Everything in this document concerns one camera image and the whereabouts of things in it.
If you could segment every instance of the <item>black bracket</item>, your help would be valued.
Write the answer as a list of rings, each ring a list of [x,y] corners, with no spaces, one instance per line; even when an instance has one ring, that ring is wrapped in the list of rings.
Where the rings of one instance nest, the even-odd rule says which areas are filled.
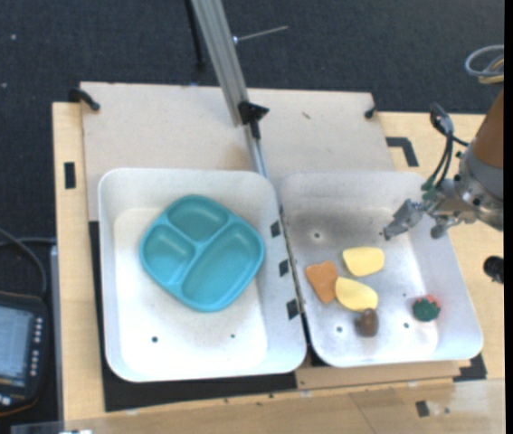
[[[240,117],[242,119],[242,123],[246,125],[250,125],[250,131],[252,132],[252,136],[256,139],[261,138],[260,128],[258,127],[258,121],[262,119],[268,111],[268,108],[264,106],[254,105],[249,103],[248,101],[243,101],[238,105],[238,110],[240,111]]]
[[[69,90],[68,100],[70,103],[80,103],[81,100],[85,101],[92,110],[99,111],[100,104],[95,102],[87,91],[82,89]]]

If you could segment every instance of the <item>orange toy food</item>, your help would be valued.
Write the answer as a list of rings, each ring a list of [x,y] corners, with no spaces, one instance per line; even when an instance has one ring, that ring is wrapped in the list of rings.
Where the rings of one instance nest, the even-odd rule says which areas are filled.
[[[334,263],[325,260],[320,264],[312,264],[304,269],[304,273],[318,298],[324,304],[334,300],[336,297],[335,284],[338,278],[337,266]]]

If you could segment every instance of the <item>white tray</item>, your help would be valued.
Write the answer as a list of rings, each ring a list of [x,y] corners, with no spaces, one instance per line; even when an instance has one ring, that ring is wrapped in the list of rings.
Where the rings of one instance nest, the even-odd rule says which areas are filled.
[[[482,336],[449,237],[431,238],[432,219],[424,216],[409,232],[385,241],[383,227],[401,203],[420,199],[423,179],[396,172],[304,173],[280,186],[303,312],[312,346],[337,367],[420,361],[465,360],[481,348]],[[379,331],[357,334],[357,316],[335,299],[318,300],[304,268],[333,261],[342,277],[352,278],[342,251],[375,246],[385,252],[385,267],[359,278],[376,290]],[[412,303],[432,294],[441,302],[439,317],[429,323],[413,318]]]
[[[148,225],[173,201],[201,194],[221,203],[262,236],[264,262],[225,310],[202,313],[170,296],[143,270],[138,248]],[[297,298],[271,183],[253,172],[123,168],[100,180],[100,257],[105,352],[132,382],[287,373],[306,354]]]

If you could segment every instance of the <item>wooden table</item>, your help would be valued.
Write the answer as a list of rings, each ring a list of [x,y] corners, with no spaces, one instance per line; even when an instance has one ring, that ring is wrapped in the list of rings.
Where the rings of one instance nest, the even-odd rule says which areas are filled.
[[[463,139],[471,139],[483,119],[476,115],[452,118],[456,135]],[[503,235],[480,222],[455,227],[450,230],[450,236],[483,330],[482,355],[488,370],[487,381],[471,385],[460,383],[456,389],[457,384],[452,383],[451,377],[459,374],[460,367],[467,366],[468,362],[387,365],[359,368],[353,372],[311,368],[303,364],[297,375],[298,380],[306,384],[293,392],[106,412],[88,232],[82,106],[54,103],[52,119],[61,297],[62,404],[68,429],[85,427],[84,420],[89,419],[90,426],[105,425],[106,432],[112,431],[112,427],[117,432],[131,430],[125,423],[138,423],[138,432],[146,432],[145,429],[154,432],[160,421],[162,432],[176,432],[178,427],[184,426],[190,429],[193,426],[196,432],[207,432],[208,428],[225,430],[230,422],[242,417],[242,422],[233,424],[235,432],[285,431],[282,426],[295,422],[322,426],[333,432],[340,431],[337,427],[350,427],[351,422],[362,427],[364,422],[367,429],[372,429],[366,432],[386,432],[375,428],[375,423],[383,419],[376,412],[375,421],[367,421],[371,407],[383,408],[393,397],[398,409],[395,416],[400,416],[407,409],[407,401],[423,395],[424,392],[414,392],[415,388],[427,393],[437,391],[434,393],[440,394],[441,399],[452,397],[456,401],[461,400],[460,395],[467,400],[470,397],[479,400],[482,393],[492,406],[491,413],[484,409],[479,411],[479,416],[492,428],[495,427],[493,420],[501,420],[505,414],[502,400],[505,385],[503,287],[492,284],[482,271],[483,261],[488,256],[503,256]],[[402,150],[392,147],[391,157],[397,170],[409,170],[423,176],[431,173],[442,154],[444,140],[429,125],[428,114],[379,112],[369,120],[374,125],[380,123],[385,137],[406,137],[412,143],[420,165],[410,167]],[[70,165],[74,169],[72,182],[69,174],[66,175]],[[359,395],[367,388],[377,394],[372,405],[370,397]],[[186,415],[188,410],[194,410],[193,418]],[[293,413],[298,413],[301,420],[295,421]]]

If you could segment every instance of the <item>blue plate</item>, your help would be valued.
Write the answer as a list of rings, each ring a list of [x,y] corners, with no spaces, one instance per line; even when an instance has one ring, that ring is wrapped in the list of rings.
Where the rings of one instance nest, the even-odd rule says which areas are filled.
[[[221,204],[178,199],[147,229],[139,257],[157,284],[200,312],[228,307],[264,260],[260,234]]]

